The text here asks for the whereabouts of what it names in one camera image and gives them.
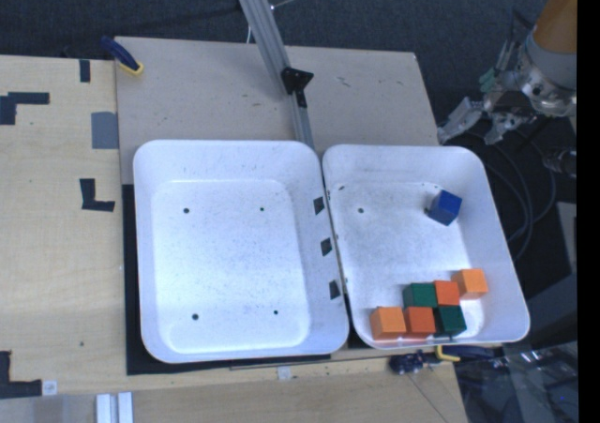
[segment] wooden table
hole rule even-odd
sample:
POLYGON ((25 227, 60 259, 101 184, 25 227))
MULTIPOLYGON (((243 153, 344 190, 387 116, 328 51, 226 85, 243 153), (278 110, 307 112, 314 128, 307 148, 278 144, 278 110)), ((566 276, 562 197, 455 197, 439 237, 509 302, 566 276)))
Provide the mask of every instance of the wooden table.
MULTIPOLYGON (((142 48, 144 41, 138 43, 142 48)), ((258 51, 251 45, 193 45, 204 49, 193 56, 204 65, 218 65, 221 52, 241 51, 254 61, 251 71, 262 74, 260 60, 256 59, 258 51), (208 57, 206 51, 215 53, 208 57)), ((291 59, 299 62, 298 67, 317 73, 315 83, 307 89, 307 98, 309 104, 314 101, 309 114, 320 153, 331 144, 364 143, 365 135, 372 131, 370 125, 380 128, 373 133, 374 143, 437 143, 427 93, 413 54, 307 48, 290 48, 289 52, 291 59), (372 62, 378 60, 387 68, 385 75, 383 69, 368 72, 372 62), (386 86, 383 80, 388 77, 393 83, 388 81, 386 86), (374 92, 373 85, 379 91, 374 92), (364 106, 368 98, 385 101, 376 114, 372 107, 364 106), (344 113, 338 112, 341 103, 345 103, 344 113), (394 124, 389 123, 385 106, 394 111, 394 124), (328 123, 319 112, 337 113, 339 117, 328 123), (357 112, 369 115, 368 125, 364 124, 365 118, 356 120, 357 112)), ((92 147, 91 115, 116 113, 117 88, 121 95, 135 81, 125 80, 119 86, 118 82, 129 76, 121 70, 115 72, 110 61, 91 61, 90 70, 91 81, 83 83, 77 60, 0 57, 0 96, 9 92, 48 92, 51 96, 49 105, 18 104, 16 124, 0 126, 0 350, 12 351, 11 380, 55 381, 59 394, 64 395, 118 391, 146 394, 143 390, 215 385, 235 389, 247 382, 279 388, 274 366, 126 375, 121 184, 124 175, 127 182, 128 172, 120 169, 123 155, 120 158, 118 149, 92 147), (115 201, 112 212, 82 209, 81 178, 96 180, 96 198, 115 201)), ((244 64, 238 65, 237 71, 244 73, 244 64)), ((202 81, 202 72, 197 74, 202 81)), ((259 78, 268 80, 265 73, 259 78)), ((260 98, 262 92, 262 85, 254 81, 239 96, 260 98)), ((132 148, 141 139, 153 137, 154 133, 144 136, 131 131, 124 138, 127 125, 122 121, 120 115, 122 153, 124 143, 132 148)), ((293 138, 291 126, 277 131, 282 139, 293 138)), ((407 382, 401 383, 385 368, 388 356, 376 350, 342 349, 331 361, 292 366, 294 381, 286 383, 304 388, 297 381, 310 381, 311 387, 319 388, 331 381, 331 388, 346 392, 353 382, 370 378, 372 382, 394 382, 402 388, 407 382)), ((453 410, 452 420, 464 421, 452 367, 441 365, 434 373, 432 381, 443 382, 439 388, 442 400, 449 397, 460 409, 453 410)), ((245 388, 250 395, 261 386, 245 388)), ((285 393, 287 388, 282 386, 280 391, 285 393)), ((390 391, 396 394, 401 391, 398 388, 390 391)), ((417 406, 431 407, 427 398, 410 400, 417 406)))

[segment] cube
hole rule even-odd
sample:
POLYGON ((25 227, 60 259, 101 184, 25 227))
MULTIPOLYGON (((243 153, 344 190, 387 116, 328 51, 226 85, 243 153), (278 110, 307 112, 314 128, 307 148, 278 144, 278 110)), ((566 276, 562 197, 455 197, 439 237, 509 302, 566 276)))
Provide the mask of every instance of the cube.
POLYGON ((458 283, 455 281, 444 281, 436 279, 433 281, 435 295, 440 307, 456 307, 460 304, 460 292, 458 283))
POLYGON ((452 281, 458 285, 462 299, 477 299, 489 291, 486 274, 481 268, 461 269, 452 275, 452 281))
POLYGON ((436 337, 454 337, 467 329, 464 314, 460 306, 438 307, 433 311, 436 337))
POLYGON ((406 338, 424 340, 436 332, 433 308, 408 307, 404 309, 406 338))
POLYGON ((369 320, 374 340, 397 340, 406 333, 401 307, 378 307, 369 320))
POLYGON ((461 203, 462 198, 443 189, 431 202, 427 215, 448 226, 457 218, 461 203))
POLYGON ((438 299, 433 283, 412 283, 402 291, 405 307, 436 308, 438 299))

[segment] red-orange cube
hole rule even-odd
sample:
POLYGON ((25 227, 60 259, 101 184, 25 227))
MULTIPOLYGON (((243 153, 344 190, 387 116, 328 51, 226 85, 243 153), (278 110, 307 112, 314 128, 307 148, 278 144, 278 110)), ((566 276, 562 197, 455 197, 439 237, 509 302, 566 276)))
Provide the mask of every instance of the red-orange cube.
POLYGON ((404 309, 406 338, 424 340, 436 332, 433 308, 407 307, 404 309))
POLYGON ((462 299, 477 299, 489 291, 486 274, 481 268, 461 269, 452 275, 452 281, 458 284, 462 299))
POLYGON ((396 340, 406 333, 401 307, 378 307, 369 320, 374 340, 396 340))
POLYGON ((436 279, 433 281, 433 286, 435 287, 435 295, 438 298, 438 306, 457 307, 460 304, 458 283, 436 279))

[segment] dark background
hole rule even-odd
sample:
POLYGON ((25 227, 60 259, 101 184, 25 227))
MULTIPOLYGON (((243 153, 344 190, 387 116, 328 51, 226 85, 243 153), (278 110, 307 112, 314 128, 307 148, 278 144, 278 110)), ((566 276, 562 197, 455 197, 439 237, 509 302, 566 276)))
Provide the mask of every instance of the dark background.
MULTIPOLYGON (((269 0, 276 5, 284 0, 269 0)), ((248 26, 236 0, 0 0, 0 53, 107 58, 102 35, 246 41, 248 26)), ((480 98, 478 78, 496 61, 518 10, 535 21, 546 0, 299 0, 277 8, 277 24, 289 45, 413 52, 416 54, 438 123, 463 97, 480 98)), ((486 130, 480 123, 476 131, 486 130)), ((532 128, 523 128, 523 133, 532 128)), ((540 150, 574 146, 567 120, 553 120, 537 137, 540 150)), ((499 147, 525 178, 534 213, 550 197, 550 176, 532 145, 520 152, 521 137, 508 135, 499 147)), ((494 148, 469 136, 451 144, 470 147, 524 193, 518 174, 494 148)), ((574 203, 575 180, 555 175, 556 200, 574 203)), ((509 235, 523 221, 518 200, 490 175, 503 228, 509 235)), ((555 207, 534 227, 529 242, 511 243, 526 297, 570 272, 555 207)))

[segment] white tray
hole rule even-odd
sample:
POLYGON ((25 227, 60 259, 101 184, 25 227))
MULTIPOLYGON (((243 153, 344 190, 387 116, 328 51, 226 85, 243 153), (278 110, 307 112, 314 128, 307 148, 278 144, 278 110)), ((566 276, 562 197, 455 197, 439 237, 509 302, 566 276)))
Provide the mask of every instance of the white tray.
POLYGON ((311 149, 153 141, 136 152, 133 171, 142 339, 154 357, 323 355, 345 342, 311 149))
MULTIPOLYGON (((402 306, 413 282, 450 279, 481 267, 489 293, 461 301, 467 330, 453 342, 522 339, 529 312, 506 245, 483 164, 469 150, 439 146, 338 145, 323 157, 323 175, 352 321, 360 338, 380 349, 424 346, 422 340, 375 341, 368 316, 378 306, 402 306), (444 226, 425 213, 446 189, 462 198, 444 226)), ((450 342, 429 337, 425 345, 450 342)))

